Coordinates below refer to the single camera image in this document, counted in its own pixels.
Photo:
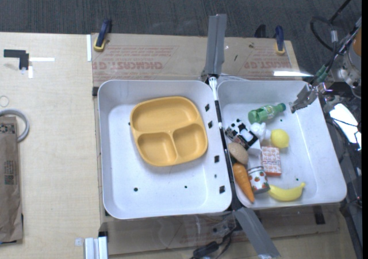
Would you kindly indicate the orange carrot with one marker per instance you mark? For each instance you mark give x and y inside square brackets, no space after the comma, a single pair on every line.
[243,180]

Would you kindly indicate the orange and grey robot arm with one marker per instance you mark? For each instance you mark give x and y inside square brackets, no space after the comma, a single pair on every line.
[357,42]

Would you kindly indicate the strawberry print can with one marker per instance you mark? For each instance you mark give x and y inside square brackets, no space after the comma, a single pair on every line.
[258,180]

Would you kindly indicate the orange juice carton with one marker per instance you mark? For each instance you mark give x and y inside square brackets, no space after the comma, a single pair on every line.
[271,160]

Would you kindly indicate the brown paper bag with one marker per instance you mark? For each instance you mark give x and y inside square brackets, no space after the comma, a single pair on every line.
[10,183]

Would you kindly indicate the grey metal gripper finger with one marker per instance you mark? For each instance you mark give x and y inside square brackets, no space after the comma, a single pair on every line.
[305,104]
[304,93]

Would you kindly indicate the yellow lemon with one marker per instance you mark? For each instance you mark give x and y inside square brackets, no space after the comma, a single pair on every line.
[279,138]

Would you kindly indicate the yellow divided plate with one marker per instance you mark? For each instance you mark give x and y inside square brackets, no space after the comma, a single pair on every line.
[166,129]

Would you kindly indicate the brown cardboard board red print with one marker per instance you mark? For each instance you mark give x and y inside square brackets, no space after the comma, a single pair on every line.
[172,56]

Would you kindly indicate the green plastic bottle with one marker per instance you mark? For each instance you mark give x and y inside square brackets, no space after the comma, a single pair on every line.
[263,113]

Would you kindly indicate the brown bread bun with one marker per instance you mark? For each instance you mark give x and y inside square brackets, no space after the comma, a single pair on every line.
[238,152]

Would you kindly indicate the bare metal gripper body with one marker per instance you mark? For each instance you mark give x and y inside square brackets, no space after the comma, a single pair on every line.
[343,86]

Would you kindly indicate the white lumpy toy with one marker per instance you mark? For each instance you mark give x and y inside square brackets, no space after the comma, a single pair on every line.
[260,130]

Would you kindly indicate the yellow banana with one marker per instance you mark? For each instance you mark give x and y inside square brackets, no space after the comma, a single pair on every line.
[286,193]

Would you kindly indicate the white plastic tray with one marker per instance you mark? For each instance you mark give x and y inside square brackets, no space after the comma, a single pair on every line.
[161,191]
[310,148]

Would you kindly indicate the black and white milk carton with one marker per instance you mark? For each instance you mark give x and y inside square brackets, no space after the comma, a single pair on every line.
[243,136]

